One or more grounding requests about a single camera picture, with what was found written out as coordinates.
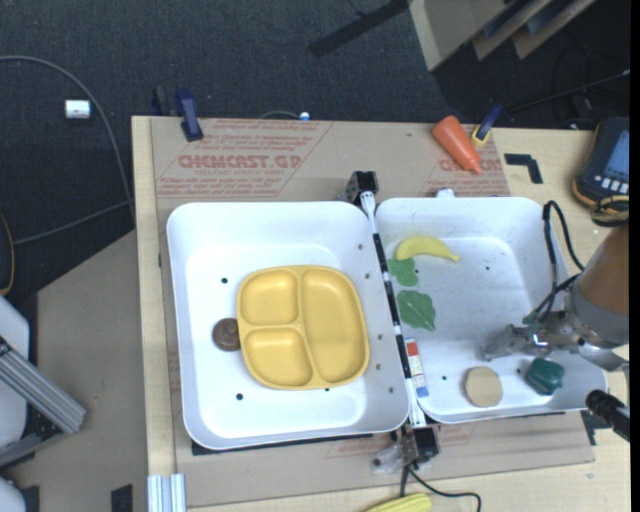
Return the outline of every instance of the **black device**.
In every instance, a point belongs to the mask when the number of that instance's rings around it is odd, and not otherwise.
[[[629,118],[609,117],[598,124],[582,170],[572,189],[593,205],[613,196],[629,196]],[[611,209],[628,206],[612,202]]]

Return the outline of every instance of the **cardboard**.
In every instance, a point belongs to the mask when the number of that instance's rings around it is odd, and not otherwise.
[[[217,453],[194,446],[182,420],[166,221],[190,201],[336,199],[356,170],[376,172],[378,202],[430,197],[442,188],[458,196],[507,196],[493,141],[478,150],[477,175],[454,162],[431,125],[204,119],[203,140],[188,143],[180,121],[150,122],[176,461],[188,506],[398,484],[399,474],[372,467],[392,442],[388,434]],[[441,453],[421,470],[431,480],[593,460],[579,413],[432,428]]]

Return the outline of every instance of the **yellow plate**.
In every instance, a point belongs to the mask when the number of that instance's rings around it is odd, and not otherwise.
[[[355,380],[369,363],[358,294],[333,268],[254,272],[240,285],[237,312],[245,363],[265,386],[330,388]]]

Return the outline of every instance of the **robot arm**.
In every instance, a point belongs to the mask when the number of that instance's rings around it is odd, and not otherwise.
[[[629,222],[612,228],[584,270],[567,286],[561,311],[526,327],[507,326],[484,347],[484,358],[535,347],[577,351],[608,372],[622,370],[629,387],[629,362],[612,349],[629,343]],[[600,390],[591,392],[587,408],[630,441],[630,405]]]

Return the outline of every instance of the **toy banana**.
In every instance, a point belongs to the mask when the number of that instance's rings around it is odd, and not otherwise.
[[[410,494],[402,498],[387,501],[366,512],[429,512],[431,510],[431,498],[424,493]]]
[[[440,258],[449,258],[455,262],[460,256],[453,254],[446,244],[433,236],[411,236],[405,238],[396,249],[396,260],[413,258],[416,254],[429,254]]]

